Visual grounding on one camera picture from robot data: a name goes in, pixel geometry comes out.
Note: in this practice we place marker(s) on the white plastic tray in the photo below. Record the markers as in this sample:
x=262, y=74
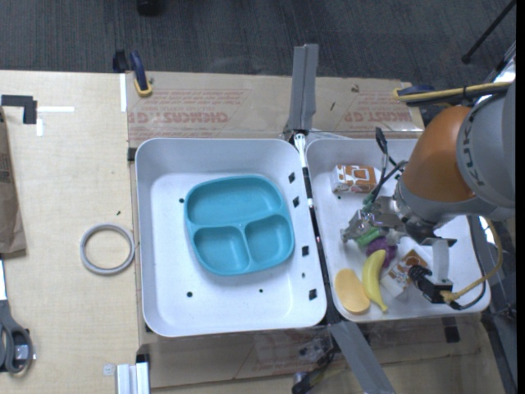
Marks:
x=328, y=220
x=229, y=302

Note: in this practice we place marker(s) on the brown cardboard board red print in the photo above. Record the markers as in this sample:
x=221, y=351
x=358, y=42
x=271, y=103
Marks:
x=229, y=105

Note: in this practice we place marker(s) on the orange and white carton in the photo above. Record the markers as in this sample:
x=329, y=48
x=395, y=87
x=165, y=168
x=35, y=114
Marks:
x=400, y=275
x=356, y=179

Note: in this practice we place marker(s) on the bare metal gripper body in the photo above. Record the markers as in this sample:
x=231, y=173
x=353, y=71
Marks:
x=389, y=213

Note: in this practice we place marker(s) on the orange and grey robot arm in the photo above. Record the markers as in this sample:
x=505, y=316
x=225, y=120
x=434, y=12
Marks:
x=443, y=166

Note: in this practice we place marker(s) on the black cylinder on white bracket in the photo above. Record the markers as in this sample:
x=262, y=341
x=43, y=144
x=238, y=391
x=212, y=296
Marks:
x=441, y=261

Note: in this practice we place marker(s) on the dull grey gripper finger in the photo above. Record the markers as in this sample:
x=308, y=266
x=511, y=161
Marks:
x=349, y=229
x=371, y=220

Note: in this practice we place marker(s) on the green toy vegetable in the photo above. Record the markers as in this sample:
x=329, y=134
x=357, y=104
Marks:
x=369, y=238

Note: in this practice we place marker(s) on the yellow banana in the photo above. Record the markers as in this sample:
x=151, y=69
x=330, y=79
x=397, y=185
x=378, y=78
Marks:
x=372, y=277

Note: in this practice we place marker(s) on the purple grapes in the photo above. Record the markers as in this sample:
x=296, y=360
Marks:
x=387, y=248

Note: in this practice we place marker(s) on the white tape roll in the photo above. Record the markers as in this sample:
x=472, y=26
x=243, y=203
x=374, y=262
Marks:
x=87, y=261

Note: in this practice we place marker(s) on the brown paper bag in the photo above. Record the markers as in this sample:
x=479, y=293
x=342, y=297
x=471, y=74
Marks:
x=8, y=203

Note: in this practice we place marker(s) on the blue divided plate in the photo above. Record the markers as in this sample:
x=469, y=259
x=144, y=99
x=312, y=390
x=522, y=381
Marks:
x=229, y=207

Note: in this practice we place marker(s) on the orange oval biscuit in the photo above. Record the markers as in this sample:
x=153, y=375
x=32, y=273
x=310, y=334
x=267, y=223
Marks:
x=351, y=291

